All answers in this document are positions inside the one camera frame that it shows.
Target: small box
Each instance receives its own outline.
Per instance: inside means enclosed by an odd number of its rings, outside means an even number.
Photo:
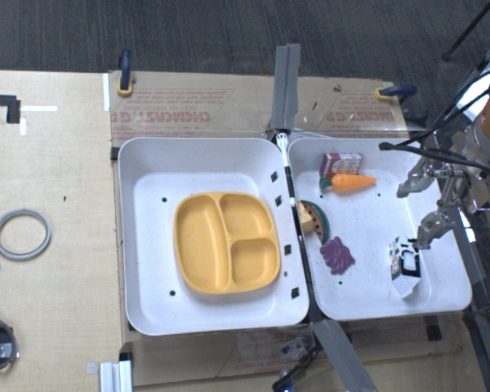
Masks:
[[[361,167],[361,154],[326,153],[319,168],[319,175],[331,179],[337,173],[358,174]]]
[[[421,279],[419,250],[413,246],[415,239],[397,237],[390,244],[390,274],[392,284],[404,299],[410,296]]]

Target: white tape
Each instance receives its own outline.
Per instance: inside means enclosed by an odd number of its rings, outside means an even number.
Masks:
[[[58,106],[22,106],[22,112],[58,112]]]
[[[110,110],[110,96],[109,96],[109,75],[104,73],[104,111]]]
[[[22,135],[22,136],[27,135],[27,119],[26,118],[20,118],[20,135]]]

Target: yellow divided plate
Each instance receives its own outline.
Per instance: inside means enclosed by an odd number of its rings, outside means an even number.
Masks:
[[[221,294],[269,285],[279,272],[278,235],[256,196],[207,192],[184,199],[174,216],[176,259],[194,290]]]

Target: metal bracket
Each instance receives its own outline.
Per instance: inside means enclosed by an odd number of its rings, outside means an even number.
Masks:
[[[120,359],[118,363],[101,363],[98,388],[100,392],[132,392],[131,360]]]
[[[446,212],[431,212],[421,221],[417,230],[417,241],[413,246],[420,250],[429,250],[434,238],[441,238],[449,230],[456,228],[456,225],[456,222],[451,220]]]
[[[346,390],[377,392],[367,369],[337,321],[324,319],[311,327]]]
[[[432,182],[434,177],[429,174],[431,165],[425,157],[417,162],[417,164],[408,172],[407,180],[399,185],[398,193],[396,196],[398,198],[406,198],[410,193],[422,192],[427,189]]]
[[[271,130],[294,128],[297,114],[297,77],[300,68],[301,45],[288,44],[276,48],[274,67],[274,99],[269,127]]]

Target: black clamp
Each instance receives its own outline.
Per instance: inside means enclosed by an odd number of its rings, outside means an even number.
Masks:
[[[416,93],[416,86],[413,86],[412,84],[399,84],[387,88],[377,88],[376,91],[374,91],[374,96],[381,101],[390,101],[393,96],[397,96],[399,98],[399,103],[402,105],[409,96],[414,96]]]
[[[20,123],[20,100],[16,96],[0,95],[0,106],[7,107],[7,123]]]

